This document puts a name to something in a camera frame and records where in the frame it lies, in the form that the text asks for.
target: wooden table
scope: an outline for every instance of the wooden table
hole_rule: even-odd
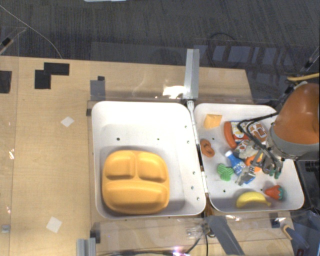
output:
[[[18,77],[12,80],[18,83],[17,92],[0,94],[1,109],[16,114],[13,183],[12,187],[2,183],[0,191],[2,203],[3,194],[10,194],[12,189],[11,231],[1,234],[1,242],[6,244],[10,238],[10,256],[76,255],[77,239],[87,239],[91,229],[86,117],[90,80],[104,76],[109,97],[161,97],[164,86],[183,85],[185,67],[4,56],[0,61],[0,70],[12,69],[12,76]],[[35,89],[35,70],[43,70],[44,62],[69,63],[69,76],[52,75],[51,89]],[[236,69],[200,68],[199,95],[220,100],[252,100],[245,71]],[[5,109],[12,101],[17,102],[13,113],[12,109]],[[69,127],[61,124],[66,117],[74,120]],[[14,140],[13,136],[9,134],[8,140]],[[1,220],[7,215],[0,211]],[[46,228],[51,217],[62,221],[57,233]],[[252,218],[259,223],[251,226],[250,221],[243,221],[247,225],[235,227],[243,250],[247,255],[292,255],[290,241],[281,230],[271,229],[268,219],[261,222],[267,217],[268,214],[243,216],[244,220]],[[165,220],[157,221],[165,227],[162,235],[174,234],[175,230]],[[120,242],[126,242],[121,233],[119,238]],[[181,245],[192,242],[182,241]],[[192,255],[205,255],[203,243],[202,240]],[[209,255],[224,255],[216,238],[210,238],[209,244]],[[6,250],[0,252],[8,255]]]

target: yellow banana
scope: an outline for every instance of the yellow banana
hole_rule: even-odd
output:
[[[243,193],[238,197],[238,199],[236,200],[236,207],[238,208],[244,207],[246,204],[250,202],[262,203],[262,204],[266,204],[267,206],[271,205],[271,203],[266,200],[263,194],[255,191],[249,191],[249,192]]]

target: bottle cap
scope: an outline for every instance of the bottle cap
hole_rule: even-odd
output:
[[[229,157],[229,156],[231,156],[233,153],[232,153],[232,151],[231,150],[229,150],[228,152],[226,152],[224,155],[226,156],[226,157]]]

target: white square marker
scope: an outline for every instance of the white square marker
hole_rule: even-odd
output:
[[[69,127],[74,121],[75,120],[73,120],[71,117],[67,116],[61,121],[61,124],[63,124],[65,127]]]
[[[61,227],[62,221],[58,220],[55,217],[51,217],[48,224],[46,225],[46,228],[54,233],[58,233],[60,227]]]

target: blue bottle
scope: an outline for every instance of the blue bottle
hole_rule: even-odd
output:
[[[231,162],[231,165],[232,165],[232,168],[234,170],[234,173],[236,175],[240,175],[243,171],[244,168],[246,168],[246,164],[239,158],[236,158],[232,151],[229,150],[227,153],[224,154],[227,158],[229,158],[230,162]]]

